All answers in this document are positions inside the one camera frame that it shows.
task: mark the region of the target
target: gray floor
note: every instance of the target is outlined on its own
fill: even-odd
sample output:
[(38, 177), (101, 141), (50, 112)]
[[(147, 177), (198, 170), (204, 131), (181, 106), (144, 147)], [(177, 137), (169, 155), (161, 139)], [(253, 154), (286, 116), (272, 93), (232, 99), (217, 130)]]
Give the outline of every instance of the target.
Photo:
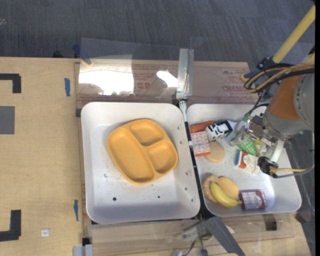
[[(251, 70), (277, 52), (313, 5), (311, 0), (0, 0), (0, 56), (73, 58), (81, 38), (197, 48), (197, 61), (248, 62)], [(315, 45), (315, 23), (283, 62), (298, 64)], [(289, 152), (308, 167), (310, 135)], [(303, 222), (315, 255), (314, 170), (297, 179)]]

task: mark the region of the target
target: banana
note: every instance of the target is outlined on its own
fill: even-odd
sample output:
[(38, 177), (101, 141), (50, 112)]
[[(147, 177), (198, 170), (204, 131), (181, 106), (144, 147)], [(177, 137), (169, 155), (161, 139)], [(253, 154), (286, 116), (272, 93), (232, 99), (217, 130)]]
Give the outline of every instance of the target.
[(211, 183), (210, 189), (214, 198), (224, 207), (233, 208), (233, 207), (236, 207), (237, 205), (242, 204), (242, 201), (235, 200), (227, 196), (226, 193), (221, 189), (221, 187), (215, 182)]

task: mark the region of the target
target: orange divided plate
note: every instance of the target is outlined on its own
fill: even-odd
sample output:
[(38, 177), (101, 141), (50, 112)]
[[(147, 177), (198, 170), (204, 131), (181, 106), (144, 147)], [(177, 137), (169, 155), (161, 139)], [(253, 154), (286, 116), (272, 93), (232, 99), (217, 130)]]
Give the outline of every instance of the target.
[(113, 130), (107, 149), (121, 174), (137, 185), (159, 179), (178, 163), (171, 139), (150, 119), (138, 119)]

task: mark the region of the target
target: gray square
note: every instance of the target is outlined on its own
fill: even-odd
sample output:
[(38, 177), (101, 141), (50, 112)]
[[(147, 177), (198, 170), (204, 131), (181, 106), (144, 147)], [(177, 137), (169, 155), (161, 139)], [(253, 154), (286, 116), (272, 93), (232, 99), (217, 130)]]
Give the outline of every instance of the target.
[(15, 134), (14, 106), (0, 106), (0, 134)]

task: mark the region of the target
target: plywood surface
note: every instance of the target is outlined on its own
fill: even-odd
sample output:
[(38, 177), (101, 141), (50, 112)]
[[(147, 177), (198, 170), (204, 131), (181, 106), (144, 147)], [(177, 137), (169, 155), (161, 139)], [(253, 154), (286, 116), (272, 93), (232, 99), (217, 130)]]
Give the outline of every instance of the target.
[(76, 61), (0, 58), (0, 73), (20, 74), (22, 90), (0, 80), (0, 106), (15, 106), (14, 134), (0, 134), (0, 231), (9, 230), (11, 210), (21, 210), (21, 236), (0, 242), (1, 256), (71, 256), (82, 243)]

